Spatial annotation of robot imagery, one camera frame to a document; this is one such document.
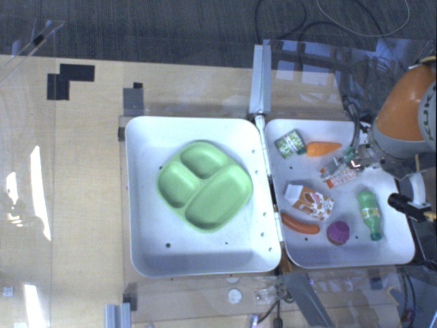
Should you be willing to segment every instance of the white tray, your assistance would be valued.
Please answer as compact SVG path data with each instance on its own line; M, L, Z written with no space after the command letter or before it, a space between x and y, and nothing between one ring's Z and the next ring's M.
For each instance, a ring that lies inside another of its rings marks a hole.
M249 202L220 230L202 233L159 198L156 175L181 147L206 140L228 153L253 182ZM281 248L257 129L246 120L137 117L126 127L131 256L148 277L265 272Z
M284 159L274 141L293 129L298 130L306 143L336 141L343 146L321 157L293 154ZM266 126L266 140L279 210L286 210L300 221L315 220L293 209L283 197L285 186L290 181L300 180L335 201L330 217L320 223L320 233L306 235L283 227L288 255L298 266L318 269L405 264L414 256L414 241L406 216L386 202L390 194L397 192L393 177L381 169L366 169L354 180L333 189L329 189L319 178L319 170L334 156L341 156L342 150L350 144L353 129L351 122L317 120L273 120ZM369 229L359 213L355 195L363 189L372 190L379 202L383 235L380 241L370 240ZM350 227L350 239L341 246L333 245L326 237L327 227L336 220L343 220Z

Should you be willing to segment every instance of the green bottle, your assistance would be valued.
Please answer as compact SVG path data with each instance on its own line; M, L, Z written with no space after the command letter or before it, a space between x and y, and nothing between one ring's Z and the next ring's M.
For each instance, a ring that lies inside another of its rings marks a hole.
M370 229L370 239L379 241L382 238L380 233L381 214L375 194L371 191L362 191L356 195L356 198L360 204L364 224Z

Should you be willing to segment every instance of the sausage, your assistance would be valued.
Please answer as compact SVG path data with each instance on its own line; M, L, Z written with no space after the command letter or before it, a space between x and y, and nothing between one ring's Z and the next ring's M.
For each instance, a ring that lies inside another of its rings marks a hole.
M300 233L317 234L320 232L320 227L313 223L303 223L293 219L287 213L281 213L282 223L288 228Z

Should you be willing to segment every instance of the white cable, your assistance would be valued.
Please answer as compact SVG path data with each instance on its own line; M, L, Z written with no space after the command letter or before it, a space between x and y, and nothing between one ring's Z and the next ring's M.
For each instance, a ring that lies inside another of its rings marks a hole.
M407 23L409 22L409 20L410 20L410 6L408 6L408 2L407 2L407 0L404 0L405 1L405 6L407 7L407 12L408 12L408 14L407 14L407 20L405 21L405 23L403 24L403 25L401 25L399 28L397 28L396 30L394 30L394 31L391 31L390 33L387 33L387 34L374 34L374 35L372 35L372 34L362 34L362 33L358 33L358 32L356 32L356 31L353 31L353 30L351 30L351 29L349 29L349 28L347 28L347 27L345 27L344 25L342 25L341 23L339 23L339 22L337 22L335 19L333 19L331 16L329 16L324 10L323 10L323 8L322 8L322 6L320 6L320 3L319 3L319 0L315 0L316 1L316 3L317 3L317 7L319 8L319 10L321 11L321 13L323 13L323 15L325 15L325 17L327 18L327 19L329 19L330 21L332 21L332 22L334 22L336 25L338 25L339 27L341 27L341 28L343 28L343 29L345 29L345 30L347 30L347 31L349 31L349 32L351 32L351 33L353 33L353 34L356 34L356 35L358 35L358 36L365 36L365 37L370 37L370 38L379 38L379 37L384 37L384 36L391 36L391 35L393 35L394 33L397 33L399 30L401 30L402 28L404 28L406 25L407 25Z

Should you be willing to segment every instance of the green divided plate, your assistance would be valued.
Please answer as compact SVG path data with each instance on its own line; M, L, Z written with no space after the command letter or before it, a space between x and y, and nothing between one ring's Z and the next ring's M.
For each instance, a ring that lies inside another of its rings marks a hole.
M252 196L250 176L206 141L183 147L159 171L158 193L188 225L203 232L222 228Z

